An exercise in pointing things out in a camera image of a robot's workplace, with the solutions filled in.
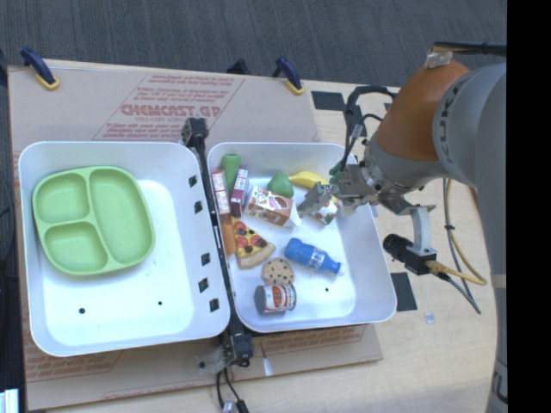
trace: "gray carpet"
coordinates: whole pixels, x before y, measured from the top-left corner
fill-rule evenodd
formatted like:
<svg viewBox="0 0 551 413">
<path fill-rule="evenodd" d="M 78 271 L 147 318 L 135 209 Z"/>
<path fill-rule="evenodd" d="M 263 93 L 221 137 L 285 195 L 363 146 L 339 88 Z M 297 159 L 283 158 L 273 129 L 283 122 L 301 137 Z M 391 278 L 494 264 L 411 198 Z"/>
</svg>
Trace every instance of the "gray carpet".
<svg viewBox="0 0 551 413">
<path fill-rule="evenodd" d="M 44 58 L 271 75 L 283 55 L 304 79 L 400 86 L 438 40 L 506 43 L 507 0 L 0 0 L 0 48 Z M 502 62 L 457 57 L 471 68 Z M 12 188 L 9 104 L 0 88 L 0 173 Z M 9 200 L 0 195 L 0 212 Z M 16 253 L 0 215 L 8 297 L 0 391 L 23 384 Z"/>
</svg>

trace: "soda can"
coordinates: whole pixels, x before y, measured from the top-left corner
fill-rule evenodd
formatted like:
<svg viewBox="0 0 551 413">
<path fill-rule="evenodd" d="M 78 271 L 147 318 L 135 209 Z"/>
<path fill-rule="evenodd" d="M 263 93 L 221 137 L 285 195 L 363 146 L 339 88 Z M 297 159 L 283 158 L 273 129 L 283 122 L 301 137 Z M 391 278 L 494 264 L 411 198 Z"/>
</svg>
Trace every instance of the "soda can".
<svg viewBox="0 0 551 413">
<path fill-rule="evenodd" d="M 259 286 L 255 291 L 255 304 L 260 313 L 292 311 L 296 305 L 296 291 L 290 283 Z"/>
</svg>

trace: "green plate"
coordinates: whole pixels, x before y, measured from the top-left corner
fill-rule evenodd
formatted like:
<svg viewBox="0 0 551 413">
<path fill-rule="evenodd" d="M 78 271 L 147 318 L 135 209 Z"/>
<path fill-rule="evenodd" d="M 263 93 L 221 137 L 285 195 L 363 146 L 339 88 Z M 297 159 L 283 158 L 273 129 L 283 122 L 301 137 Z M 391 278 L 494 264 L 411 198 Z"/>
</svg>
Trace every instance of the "green plate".
<svg viewBox="0 0 551 413">
<path fill-rule="evenodd" d="M 141 188 L 119 167 L 85 167 L 42 179 L 33 192 L 33 214 L 48 260 L 67 274 L 127 268 L 155 246 Z"/>
</svg>

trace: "toy pizza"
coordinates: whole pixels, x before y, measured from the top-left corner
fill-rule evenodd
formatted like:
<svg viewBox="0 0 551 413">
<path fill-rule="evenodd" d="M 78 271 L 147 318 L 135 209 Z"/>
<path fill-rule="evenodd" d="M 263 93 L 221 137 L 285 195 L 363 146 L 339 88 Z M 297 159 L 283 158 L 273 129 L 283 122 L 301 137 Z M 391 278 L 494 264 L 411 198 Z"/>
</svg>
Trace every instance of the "toy pizza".
<svg viewBox="0 0 551 413">
<path fill-rule="evenodd" d="M 275 245 L 249 228 L 241 220 L 232 218 L 238 265 L 242 269 L 253 268 L 264 262 L 276 250 Z"/>
</svg>

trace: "table surface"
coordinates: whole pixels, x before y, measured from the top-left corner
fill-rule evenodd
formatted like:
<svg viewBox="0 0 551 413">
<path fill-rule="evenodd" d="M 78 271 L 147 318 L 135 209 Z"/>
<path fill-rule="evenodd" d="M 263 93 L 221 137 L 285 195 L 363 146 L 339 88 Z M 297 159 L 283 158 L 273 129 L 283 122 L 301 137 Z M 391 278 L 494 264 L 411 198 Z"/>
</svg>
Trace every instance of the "table surface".
<svg viewBox="0 0 551 413">
<path fill-rule="evenodd" d="M 322 142 L 344 143 L 343 113 L 317 110 L 312 91 L 342 93 L 344 100 L 355 84 L 304 81 L 316 127 Z M 385 96 L 362 96 L 358 105 L 364 114 L 384 115 Z M 378 122 L 366 122 L 368 136 Z M 363 146 L 356 144 L 353 154 L 362 157 Z M 453 257 L 444 230 L 443 182 L 435 180 L 423 191 L 406 197 L 411 203 L 436 205 L 430 213 L 432 247 L 438 260 L 453 268 Z M 452 183 L 450 218 L 455 238 L 470 264 L 488 281 L 486 286 L 469 284 L 480 308 L 478 314 L 449 283 L 433 275 L 416 276 L 408 272 L 417 310 L 397 311 L 375 330 L 383 360 L 325 368 L 302 373 L 241 380 L 234 383 L 238 395 L 250 412 L 357 412 L 389 411 L 482 412 L 490 390 L 496 350 L 496 305 L 490 283 L 486 246 L 474 194 L 470 188 Z M 375 223 L 383 239 L 398 233 L 413 239 L 412 221 L 385 208 L 376 208 Z M 391 273 L 405 272 L 403 263 L 385 253 Z M 463 271 L 468 272 L 461 264 Z M 234 399 L 229 387 L 221 387 L 224 399 Z M 100 413 L 119 411 L 201 411 L 218 412 L 214 385 L 188 390 L 156 393 L 92 404 L 74 405 L 48 412 Z"/>
</svg>

